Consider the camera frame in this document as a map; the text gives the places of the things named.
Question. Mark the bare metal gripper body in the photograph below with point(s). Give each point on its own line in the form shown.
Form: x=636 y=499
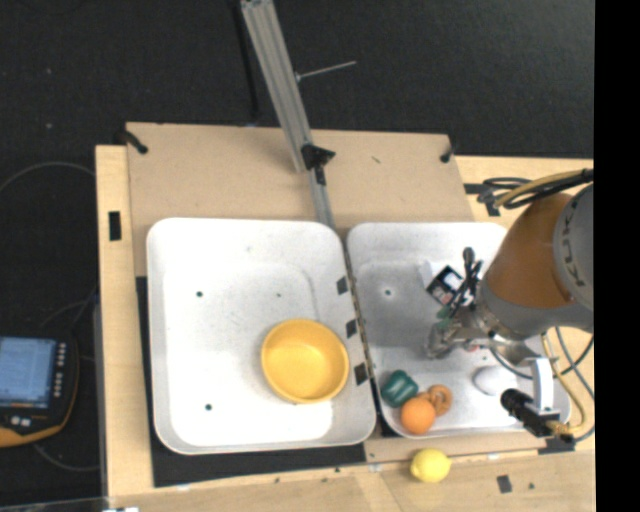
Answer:
x=472 y=331

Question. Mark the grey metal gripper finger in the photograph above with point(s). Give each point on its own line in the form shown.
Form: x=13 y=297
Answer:
x=437 y=345

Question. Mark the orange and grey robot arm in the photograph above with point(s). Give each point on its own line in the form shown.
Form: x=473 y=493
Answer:
x=530 y=260

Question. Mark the white plastic tray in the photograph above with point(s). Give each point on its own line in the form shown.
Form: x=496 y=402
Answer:
x=400 y=320
x=225 y=325

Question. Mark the brown toy doughnut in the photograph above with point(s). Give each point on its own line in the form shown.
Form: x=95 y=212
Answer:
x=442 y=397

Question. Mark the white toy egg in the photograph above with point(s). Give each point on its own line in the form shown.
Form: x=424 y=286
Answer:
x=492 y=380

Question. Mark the black and white carton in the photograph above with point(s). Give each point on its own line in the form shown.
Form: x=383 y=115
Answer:
x=442 y=282

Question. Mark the green toy pepper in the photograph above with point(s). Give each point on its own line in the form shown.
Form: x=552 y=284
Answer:
x=399 y=388

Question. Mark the orange toy fruit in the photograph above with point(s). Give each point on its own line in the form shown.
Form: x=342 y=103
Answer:
x=417 y=416

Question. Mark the thin black and white rod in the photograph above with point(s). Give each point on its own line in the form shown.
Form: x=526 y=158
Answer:
x=358 y=310

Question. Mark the yellow toy lemon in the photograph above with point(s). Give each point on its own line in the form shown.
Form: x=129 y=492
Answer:
x=430 y=466

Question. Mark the yellow bowl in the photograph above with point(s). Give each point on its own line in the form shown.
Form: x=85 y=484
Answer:
x=305 y=361

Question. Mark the brown cardboard board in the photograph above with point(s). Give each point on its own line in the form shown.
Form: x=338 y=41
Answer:
x=225 y=175

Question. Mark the black cylinder on white bracket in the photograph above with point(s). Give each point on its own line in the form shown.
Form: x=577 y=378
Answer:
x=542 y=390

